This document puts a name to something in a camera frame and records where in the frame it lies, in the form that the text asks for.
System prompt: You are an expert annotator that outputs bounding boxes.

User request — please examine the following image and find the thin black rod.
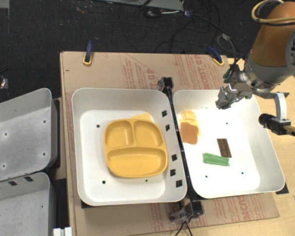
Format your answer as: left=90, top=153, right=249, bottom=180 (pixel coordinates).
left=165, top=87, right=200, bottom=207

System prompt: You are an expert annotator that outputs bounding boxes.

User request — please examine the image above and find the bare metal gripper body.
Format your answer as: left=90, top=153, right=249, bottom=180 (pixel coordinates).
left=226, top=70, right=271, bottom=101

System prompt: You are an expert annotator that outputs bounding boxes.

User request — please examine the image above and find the green toy celery stick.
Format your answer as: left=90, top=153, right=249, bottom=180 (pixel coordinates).
left=202, top=152, right=231, bottom=167

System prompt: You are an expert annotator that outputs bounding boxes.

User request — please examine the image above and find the brown chocolate bar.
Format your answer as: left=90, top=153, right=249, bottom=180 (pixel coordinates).
left=216, top=138, right=233, bottom=159

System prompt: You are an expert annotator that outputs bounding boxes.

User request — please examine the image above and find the black block with thin wires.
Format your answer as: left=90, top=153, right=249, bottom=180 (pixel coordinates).
left=157, top=77, right=175, bottom=92
left=169, top=200, right=205, bottom=222

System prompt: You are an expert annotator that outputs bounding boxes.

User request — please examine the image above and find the yellow cheese slice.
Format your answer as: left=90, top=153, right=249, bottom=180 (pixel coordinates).
left=179, top=111, right=202, bottom=138

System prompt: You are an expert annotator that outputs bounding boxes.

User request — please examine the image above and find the white plastic tray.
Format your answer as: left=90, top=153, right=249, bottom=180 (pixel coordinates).
left=0, top=88, right=59, bottom=184
left=172, top=89, right=286, bottom=200
left=71, top=87, right=188, bottom=207
left=0, top=172, right=58, bottom=236

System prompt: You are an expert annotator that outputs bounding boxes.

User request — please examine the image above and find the brown toy bread slice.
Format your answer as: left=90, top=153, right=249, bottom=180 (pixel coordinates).
left=180, top=122, right=199, bottom=146

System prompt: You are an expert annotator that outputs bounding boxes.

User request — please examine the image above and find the black cylinder on white bracket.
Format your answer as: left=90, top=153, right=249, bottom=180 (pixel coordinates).
left=258, top=91, right=295, bottom=136

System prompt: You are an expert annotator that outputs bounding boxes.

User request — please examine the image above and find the yellow divided plate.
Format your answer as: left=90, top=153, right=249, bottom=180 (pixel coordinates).
left=103, top=118, right=169, bottom=179

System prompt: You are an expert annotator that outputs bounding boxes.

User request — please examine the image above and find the brown cardboard board red print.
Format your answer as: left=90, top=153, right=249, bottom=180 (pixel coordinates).
left=59, top=51, right=281, bottom=236

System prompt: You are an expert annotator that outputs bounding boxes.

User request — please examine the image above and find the pale orange toy biscuit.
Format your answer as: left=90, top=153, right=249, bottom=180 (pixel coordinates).
left=180, top=109, right=197, bottom=124

